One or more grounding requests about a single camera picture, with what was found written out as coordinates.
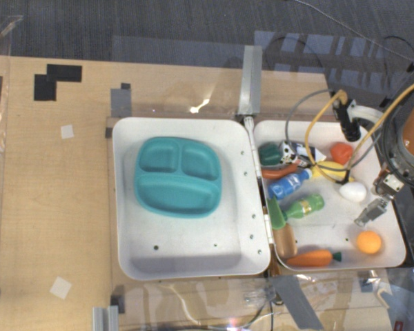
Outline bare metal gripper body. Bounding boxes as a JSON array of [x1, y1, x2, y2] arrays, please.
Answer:
[[372, 164, 406, 199]]

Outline white egg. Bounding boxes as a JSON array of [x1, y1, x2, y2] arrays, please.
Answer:
[[338, 181, 368, 203]]

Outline orange ball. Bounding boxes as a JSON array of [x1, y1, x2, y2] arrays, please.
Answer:
[[355, 230, 383, 255]]

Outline white plastic tray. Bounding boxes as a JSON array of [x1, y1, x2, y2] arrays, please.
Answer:
[[253, 119, 408, 273], [111, 117, 272, 282]]

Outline red strawberry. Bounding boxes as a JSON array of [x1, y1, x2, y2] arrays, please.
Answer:
[[330, 141, 354, 166]]

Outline yellow banana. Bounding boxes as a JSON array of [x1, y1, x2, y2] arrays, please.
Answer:
[[310, 160, 355, 184]]

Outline green bottle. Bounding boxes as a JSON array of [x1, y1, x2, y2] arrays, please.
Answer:
[[284, 193, 326, 221]]

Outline orange carrot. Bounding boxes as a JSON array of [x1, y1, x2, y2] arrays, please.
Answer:
[[285, 249, 343, 268]]

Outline blue bottle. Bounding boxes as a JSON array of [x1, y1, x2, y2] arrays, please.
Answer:
[[267, 168, 313, 201]]

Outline brown bread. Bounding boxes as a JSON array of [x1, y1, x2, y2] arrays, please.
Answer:
[[272, 223, 299, 260]]

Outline light green wedge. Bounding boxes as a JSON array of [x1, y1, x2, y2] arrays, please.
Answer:
[[266, 196, 288, 231]]

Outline black and white carton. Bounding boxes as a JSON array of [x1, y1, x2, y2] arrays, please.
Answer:
[[278, 140, 327, 167]]

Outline orange-red sausage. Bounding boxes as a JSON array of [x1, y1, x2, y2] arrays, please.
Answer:
[[261, 163, 306, 181]]

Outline dark green cube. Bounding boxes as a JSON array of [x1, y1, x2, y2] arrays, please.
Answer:
[[257, 142, 284, 167]]

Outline teal divided plate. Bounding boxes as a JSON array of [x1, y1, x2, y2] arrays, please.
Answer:
[[133, 136, 223, 219]]

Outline black cylinder on white bracket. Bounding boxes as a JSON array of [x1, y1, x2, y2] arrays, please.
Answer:
[[332, 98, 384, 143]]

